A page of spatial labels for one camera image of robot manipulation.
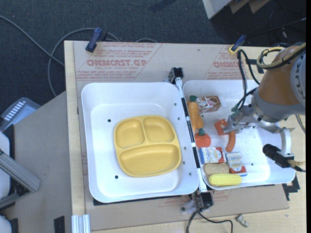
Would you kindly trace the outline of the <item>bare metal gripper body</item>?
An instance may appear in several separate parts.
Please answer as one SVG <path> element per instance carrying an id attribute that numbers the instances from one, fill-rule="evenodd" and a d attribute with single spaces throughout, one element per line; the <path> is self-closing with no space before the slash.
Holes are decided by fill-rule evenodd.
<path id="1" fill-rule="evenodd" d="M 245 124 L 244 129 L 262 128 L 269 132 L 279 132 L 280 126 L 275 118 L 266 115 L 256 105 L 244 105 L 241 109 L 230 115 L 235 124 Z"/>

